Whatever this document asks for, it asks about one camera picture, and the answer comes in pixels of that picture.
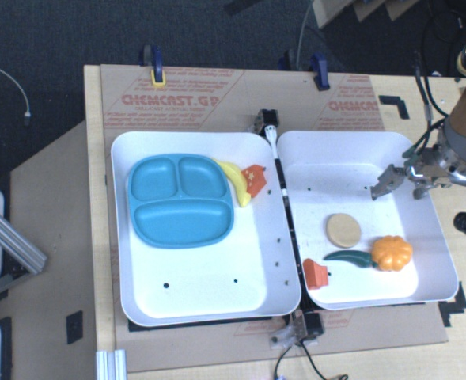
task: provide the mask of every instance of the blue divided plate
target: blue divided plate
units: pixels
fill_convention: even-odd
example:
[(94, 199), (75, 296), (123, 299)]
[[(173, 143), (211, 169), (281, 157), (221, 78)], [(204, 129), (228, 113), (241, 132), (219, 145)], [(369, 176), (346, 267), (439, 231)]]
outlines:
[(165, 154), (142, 159), (129, 174), (134, 230), (159, 248), (195, 248), (232, 229), (233, 201), (225, 174), (210, 158)]

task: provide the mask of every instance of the white cable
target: white cable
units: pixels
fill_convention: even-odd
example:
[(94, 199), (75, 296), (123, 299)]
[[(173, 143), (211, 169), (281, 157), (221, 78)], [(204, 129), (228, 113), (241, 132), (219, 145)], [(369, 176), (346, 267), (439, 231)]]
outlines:
[(306, 9), (305, 17), (303, 18), (303, 24), (301, 25), (301, 31), (299, 32), (299, 41), (297, 42), (297, 54), (296, 54), (296, 70), (299, 70), (299, 58), (301, 55), (301, 44), (303, 43), (303, 32), (305, 31), (306, 21), (308, 20), (310, 10), (313, 7), (313, 2), (315, 2), (315, 0), (311, 0), (308, 8)]
[(13, 82), (16, 85), (16, 87), (21, 91), (21, 94), (23, 94), (24, 99), (25, 99), (25, 105), (27, 106), (27, 109), (25, 110), (24, 118), (25, 118), (25, 123), (28, 124), (31, 113), (30, 113), (30, 105), (28, 104), (27, 94), (25, 94), (25, 91), (20, 86), (20, 83), (18, 83), (13, 76), (11, 76), (9, 73), (5, 72), (1, 68), (0, 68), (0, 73), (4, 74), (4, 76), (6, 76), (11, 82)]

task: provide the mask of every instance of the yellow clamp pad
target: yellow clamp pad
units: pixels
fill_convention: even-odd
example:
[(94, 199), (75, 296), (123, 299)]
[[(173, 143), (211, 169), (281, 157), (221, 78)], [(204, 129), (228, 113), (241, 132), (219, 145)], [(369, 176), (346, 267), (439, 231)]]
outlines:
[(152, 77), (152, 84), (155, 87), (166, 86), (166, 73), (164, 71), (162, 71), (162, 82), (158, 82), (157, 80), (155, 80), (155, 72), (153, 71), (153, 69), (150, 71), (150, 76)]

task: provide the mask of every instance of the blue clamp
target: blue clamp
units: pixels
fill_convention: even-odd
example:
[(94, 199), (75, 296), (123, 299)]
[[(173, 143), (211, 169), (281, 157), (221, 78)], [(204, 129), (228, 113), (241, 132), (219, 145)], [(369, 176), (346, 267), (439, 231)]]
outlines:
[(152, 76), (152, 84), (156, 87), (166, 85), (166, 77), (162, 69), (162, 53), (161, 49), (156, 45), (145, 45), (139, 58), (139, 66), (147, 67), (152, 65), (150, 74)]
[(329, 90), (328, 82), (328, 62), (323, 54), (315, 52), (310, 58), (310, 66), (312, 71), (316, 73), (313, 81), (315, 82), (319, 91)]

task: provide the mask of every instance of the orange-red block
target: orange-red block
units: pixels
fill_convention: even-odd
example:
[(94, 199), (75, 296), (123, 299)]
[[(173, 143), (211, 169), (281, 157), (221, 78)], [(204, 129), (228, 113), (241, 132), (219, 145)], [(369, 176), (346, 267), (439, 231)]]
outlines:
[(320, 266), (312, 259), (305, 259), (303, 262), (306, 286), (309, 290), (317, 290), (328, 285), (328, 268)]
[(266, 185), (266, 178), (264, 177), (264, 167), (259, 165), (252, 165), (247, 169), (241, 171), (245, 179), (247, 179), (247, 192), (253, 198), (261, 191)]

